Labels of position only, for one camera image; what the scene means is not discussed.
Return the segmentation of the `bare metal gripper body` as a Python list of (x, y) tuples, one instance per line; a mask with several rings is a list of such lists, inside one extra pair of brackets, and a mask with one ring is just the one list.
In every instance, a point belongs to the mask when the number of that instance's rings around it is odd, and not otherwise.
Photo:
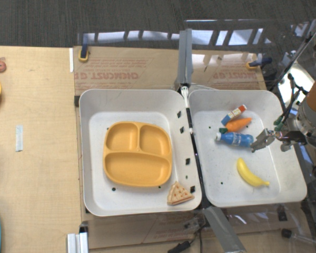
[(280, 132), (281, 142), (310, 145), (316, 149), (316, 126), (307, 121), (287, 120), (286, 127)]

